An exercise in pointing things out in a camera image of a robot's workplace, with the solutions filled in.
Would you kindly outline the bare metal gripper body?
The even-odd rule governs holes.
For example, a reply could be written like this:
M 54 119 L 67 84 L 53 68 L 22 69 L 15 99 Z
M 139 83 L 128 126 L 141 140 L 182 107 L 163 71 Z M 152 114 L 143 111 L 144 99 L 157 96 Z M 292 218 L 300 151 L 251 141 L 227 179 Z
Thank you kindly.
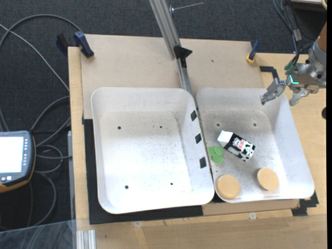
M 326 88 L 326 67 L 320 64 L 291 64 L 285 75 L 286 84 L 293 92 L 318 92 Z

